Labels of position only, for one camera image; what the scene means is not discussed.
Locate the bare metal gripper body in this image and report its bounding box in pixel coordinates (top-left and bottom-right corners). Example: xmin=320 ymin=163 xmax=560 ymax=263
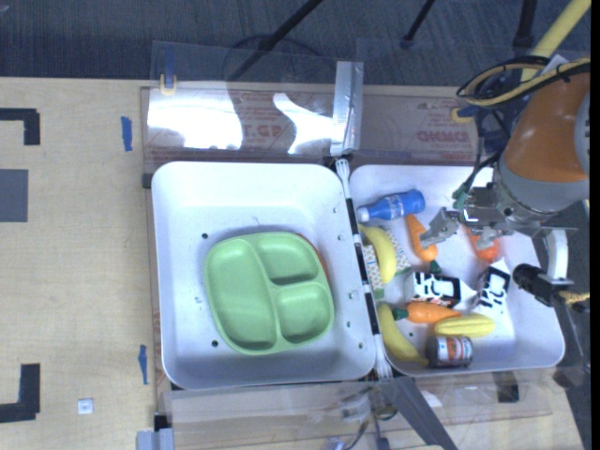
xmin=461 ymin=184 xmax=541 ymax=238

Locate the orange carrot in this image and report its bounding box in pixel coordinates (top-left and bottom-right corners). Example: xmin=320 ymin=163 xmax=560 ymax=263
xmin=467 ymin=229 xmax=501 ymax=263
xmin=392 ymin=300 xmax=463 ymax=324
xmin=405 ymin=213 xmax=443 ymax=274

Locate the blue bottle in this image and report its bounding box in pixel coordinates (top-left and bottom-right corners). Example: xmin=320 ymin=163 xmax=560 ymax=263
xmin=356 ymin=188 xmax=428 ymax=224

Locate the black and white carton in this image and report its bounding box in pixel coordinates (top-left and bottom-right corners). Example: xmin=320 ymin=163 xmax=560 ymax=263
xmin=412 ymin=270 xmax=480 ymax=310
xmin=473 ymin=257 xmax=513 ymax=321

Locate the yellow banana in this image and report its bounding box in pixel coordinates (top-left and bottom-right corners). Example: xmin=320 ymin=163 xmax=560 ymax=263
xmin=359 ymin=223 xmax=399 ymax=286
xmin=376 ymin=302 xmax=430 ymax=368

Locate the patterned white packet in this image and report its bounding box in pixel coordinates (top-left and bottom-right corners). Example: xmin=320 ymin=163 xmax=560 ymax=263
xmin=360 ymin=229 xmax=414 ymax=300

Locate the yellow corn cob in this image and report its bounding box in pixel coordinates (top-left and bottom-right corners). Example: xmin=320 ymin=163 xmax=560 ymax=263
xmin=432 ymin=312 xmax=497 ymax=339

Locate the white plastic tray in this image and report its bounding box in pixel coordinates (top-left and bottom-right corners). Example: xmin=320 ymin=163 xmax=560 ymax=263
xmin=348 ymin=163 xmax=566 ymax=378
xmin=150 ymin=159 xmax=378 ymax=390

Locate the small can orange label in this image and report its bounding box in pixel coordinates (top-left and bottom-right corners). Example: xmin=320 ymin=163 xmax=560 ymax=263
xmin=425 ymin=335 xmax=474 ymax=370

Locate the green divided plate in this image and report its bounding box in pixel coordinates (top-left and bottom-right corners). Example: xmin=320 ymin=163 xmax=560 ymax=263
xmin=202 ymin=231 xmax=336 ymax=357

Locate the black cylinder on white bracket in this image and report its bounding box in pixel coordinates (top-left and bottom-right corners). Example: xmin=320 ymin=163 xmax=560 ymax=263
xmin=512 ymin=229 xmax=576 ymax=308

